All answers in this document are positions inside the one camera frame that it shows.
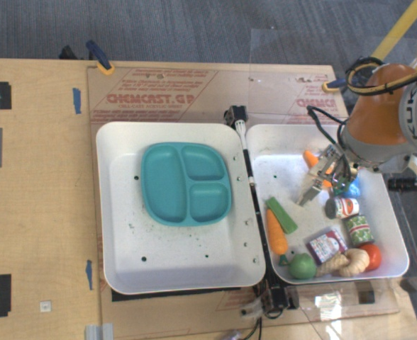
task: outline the tin can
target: tin can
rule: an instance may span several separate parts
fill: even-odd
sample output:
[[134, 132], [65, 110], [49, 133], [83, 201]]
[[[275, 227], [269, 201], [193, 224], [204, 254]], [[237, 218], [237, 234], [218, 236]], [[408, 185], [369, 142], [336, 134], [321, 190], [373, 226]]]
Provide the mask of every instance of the tin can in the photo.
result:
[[371, 228], [364, 215], [356, 215], [346, 219], [345, 226], [349, 232], [354, 247], [360, 247], [366, 243], [373, 243], [374, 237]]
[[330, 198], [325, 204], [325, 213], [330, 219], [345, 219], [359, 212], [360, 205], [354, 198]]

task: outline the wooden table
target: wooden table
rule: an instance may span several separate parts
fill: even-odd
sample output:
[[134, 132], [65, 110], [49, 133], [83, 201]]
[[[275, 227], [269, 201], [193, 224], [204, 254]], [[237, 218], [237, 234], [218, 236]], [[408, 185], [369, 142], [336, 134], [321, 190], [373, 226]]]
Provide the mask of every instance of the wooden table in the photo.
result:
[[[247, 69], [241, 64], [114, 64]], [[12, 108], [0, 109], [0, 275], [11, 275], [11, 310], [0, 317], [0, 339], [83, 339], [86, 325], [103, 323], [87, 86], [87, 68], [94, 65], [0, 59], [0, 81], [12, 87]], [[81, 91], [80, 114], [75, 114], [73, 88]], [[262, 335], [313, 339], [319, 332], [327, 339], [329, 334], [352, 338], [349, 334], [354, 333], [356, 339], [417, 339], [411, 301], [398, 286], [396, 294], [400, 311], [395, 314], [322, 322], [315, 327], [267, 323]], [[221, 334], [175, 338], [218, 339]]]

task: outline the black bracket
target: black bracket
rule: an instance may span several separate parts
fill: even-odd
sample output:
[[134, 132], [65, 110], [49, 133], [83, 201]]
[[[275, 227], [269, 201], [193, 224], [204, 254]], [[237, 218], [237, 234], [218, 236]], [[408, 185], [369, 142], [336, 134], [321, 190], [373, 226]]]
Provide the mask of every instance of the black bracket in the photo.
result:
[[11, 86], [0, 82], [0, 110], [11, 110]]
[[0, 275], [0, 317], [11, 311], [11, 275]]

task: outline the teal plate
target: teal plate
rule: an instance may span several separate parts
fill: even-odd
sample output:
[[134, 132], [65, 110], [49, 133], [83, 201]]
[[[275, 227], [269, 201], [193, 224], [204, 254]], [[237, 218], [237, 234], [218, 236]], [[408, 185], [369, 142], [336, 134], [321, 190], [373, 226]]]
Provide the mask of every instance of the teal plate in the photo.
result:
[[164, 225], [213, 224], [229, 213], [232, 203], [223, 158], [203, 144], [148, 147], [141, 162], [141, 188], [147, 212]]

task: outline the green toy fruit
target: green toy fruit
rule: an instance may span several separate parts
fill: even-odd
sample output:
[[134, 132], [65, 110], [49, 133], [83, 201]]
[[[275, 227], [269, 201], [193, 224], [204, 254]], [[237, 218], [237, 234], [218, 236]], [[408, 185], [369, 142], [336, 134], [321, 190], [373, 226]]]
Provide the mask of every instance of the green toy fruit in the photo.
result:
[[308, 280], [316, 275], [316, 262], [307, 253], [296, 254], [289, 265], [289, 271], [299, 280]]

